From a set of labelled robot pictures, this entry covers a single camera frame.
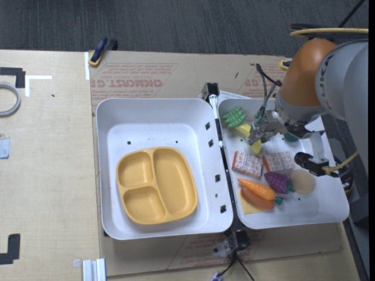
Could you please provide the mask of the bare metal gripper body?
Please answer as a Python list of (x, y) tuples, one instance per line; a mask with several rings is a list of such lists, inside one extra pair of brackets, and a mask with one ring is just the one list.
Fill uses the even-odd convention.
[(280, 117), (276, 111), (269, 109), (263, 113), (255, 116), (253, 122), (253, 133), (256, 138), (271, 137), (278, 133), (284, 135), (287, 133), (287, 128), (283, 120), (279, 120)]

